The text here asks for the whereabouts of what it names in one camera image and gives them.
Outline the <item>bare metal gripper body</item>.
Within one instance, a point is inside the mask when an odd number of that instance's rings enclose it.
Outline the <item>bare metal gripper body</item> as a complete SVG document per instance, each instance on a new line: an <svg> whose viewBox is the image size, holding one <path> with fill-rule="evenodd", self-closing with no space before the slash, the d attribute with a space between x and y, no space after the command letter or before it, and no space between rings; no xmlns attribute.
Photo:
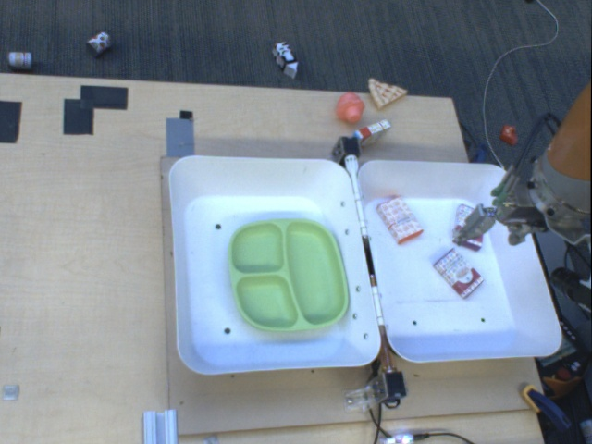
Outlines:
<svg viewBox="0 0 592 444"><path fill-rule="evenodd" d="M546 181L502 181L495 188L495 208L496 219L506 228L526 223L531 234L551 231L570 244L581 242L581 211L557 197Z"/></svg>

